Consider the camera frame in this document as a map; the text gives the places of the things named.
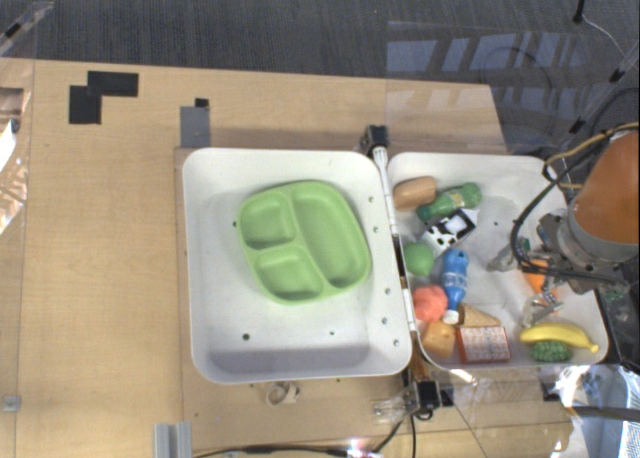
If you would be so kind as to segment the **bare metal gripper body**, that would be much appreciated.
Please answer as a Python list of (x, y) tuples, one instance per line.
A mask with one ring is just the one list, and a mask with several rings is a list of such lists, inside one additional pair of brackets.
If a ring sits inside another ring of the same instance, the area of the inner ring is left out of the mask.
[(539, 220), (538, 235), (549, 253), (554, 276), (578, 295), (602, 290), (626, 294), (629, 282), (622, 265), (629, 260), (629, 244), (605, 240), (586, 231), (573, 212), (547, 214)]

